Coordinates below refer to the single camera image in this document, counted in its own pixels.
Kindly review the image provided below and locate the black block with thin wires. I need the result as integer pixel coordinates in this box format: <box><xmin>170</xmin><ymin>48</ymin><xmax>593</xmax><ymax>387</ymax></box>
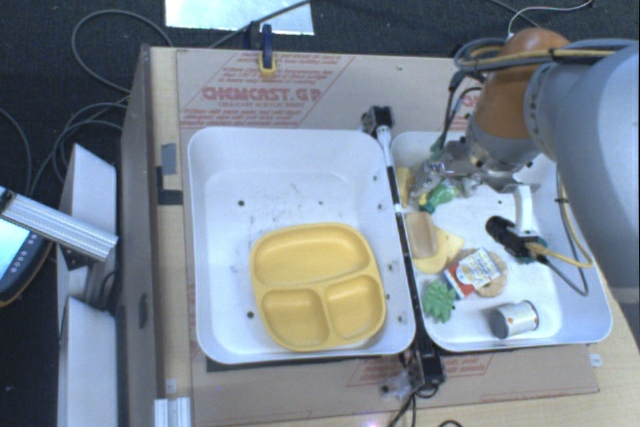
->
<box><xmin>361</xmin><ymin>105</ymin><xmax>397</xmax><ymax>134</ymax></box>
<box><xmin>407</xmin><ymin>348</ymin><xmax>447</xmax><ymax>389</ymax></box>

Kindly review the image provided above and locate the tan round biscuit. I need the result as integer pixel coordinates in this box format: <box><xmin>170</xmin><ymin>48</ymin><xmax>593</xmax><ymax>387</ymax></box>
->
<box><xmin>473</xmin><ymin>250</ymin><xmax>509</xmax><ymax>299</ymax></box>

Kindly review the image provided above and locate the yellow cheese wedge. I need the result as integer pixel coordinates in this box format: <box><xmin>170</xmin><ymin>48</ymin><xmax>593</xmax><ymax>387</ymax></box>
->
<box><xmin>411</xmin><ymin>224</ymin><xmax>466</xmax><ymax>274</ymax></box>

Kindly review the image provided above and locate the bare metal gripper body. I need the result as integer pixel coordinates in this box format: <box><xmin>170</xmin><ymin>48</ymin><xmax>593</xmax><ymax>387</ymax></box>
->
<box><xmin>425</xmin><ymin>139</ymin><xmax>507</xmax><ymax>190</ymax></box>

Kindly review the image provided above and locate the black cylinder on white bracket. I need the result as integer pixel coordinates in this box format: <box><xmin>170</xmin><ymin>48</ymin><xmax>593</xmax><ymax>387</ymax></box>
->
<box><xmin>485</xmin><ymin>182</ymin><xmax>549</xmax><ymax>264</ymax></box>

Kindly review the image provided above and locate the red and white packet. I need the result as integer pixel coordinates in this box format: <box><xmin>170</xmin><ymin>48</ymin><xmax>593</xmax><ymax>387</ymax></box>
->
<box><xmin>442</xmin><ymin>247</ymin><xmax>497</xmax><ymax>301</ymax></box>

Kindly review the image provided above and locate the brown cardboard board, red print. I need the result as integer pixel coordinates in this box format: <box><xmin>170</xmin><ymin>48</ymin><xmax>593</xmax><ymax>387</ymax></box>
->
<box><xmin>174</xmin><ymin>47</ymin><xmax>601</xmax><ymax>412</ymax></box>

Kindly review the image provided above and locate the grey and white small can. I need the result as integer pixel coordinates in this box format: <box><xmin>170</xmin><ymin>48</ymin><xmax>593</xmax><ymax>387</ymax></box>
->
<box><xmin>487</xmin><ymin>299</ymin><xmax>540</xmax><ymax>341</ymax></box>

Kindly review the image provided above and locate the yellow divided plate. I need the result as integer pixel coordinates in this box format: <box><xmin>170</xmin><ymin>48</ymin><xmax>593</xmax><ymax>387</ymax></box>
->
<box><xmin>248</xmin><ymin>221</ymin><xmax>389</xmax><ymax>354</ymax></box>

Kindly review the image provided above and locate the white plastic tray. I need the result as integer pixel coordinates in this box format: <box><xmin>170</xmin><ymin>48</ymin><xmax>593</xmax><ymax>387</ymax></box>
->
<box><xmin>187</xmin><ymin>125</ymin><xmax>418</xmax><ymax>365</ymax></box>
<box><xmin>390</xmin><ymin>130</ymin><xmax>614</xmax><ymax>353</ymax></box>

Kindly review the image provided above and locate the tan bread slice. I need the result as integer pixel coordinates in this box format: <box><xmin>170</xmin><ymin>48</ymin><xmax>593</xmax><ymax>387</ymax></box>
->
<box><xmin>404</xmin><ymin>211</ymin><xmax>440</xmax><ymax>260</ymax></box>

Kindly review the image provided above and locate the green and yellow toy vegetable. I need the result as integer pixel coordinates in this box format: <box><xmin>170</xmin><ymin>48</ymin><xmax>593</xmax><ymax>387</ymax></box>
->
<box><xmin>418</xmin><ymin>181</ymin><xmax>459</xmax><ymax>215</ymax></box>

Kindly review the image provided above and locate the thin black and white rod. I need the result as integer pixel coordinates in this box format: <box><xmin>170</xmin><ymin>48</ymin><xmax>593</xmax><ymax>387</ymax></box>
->
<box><xmin>377</xmin><ymin>124</ymin><xmax>427</xmax><ymax>357</ymax></box>

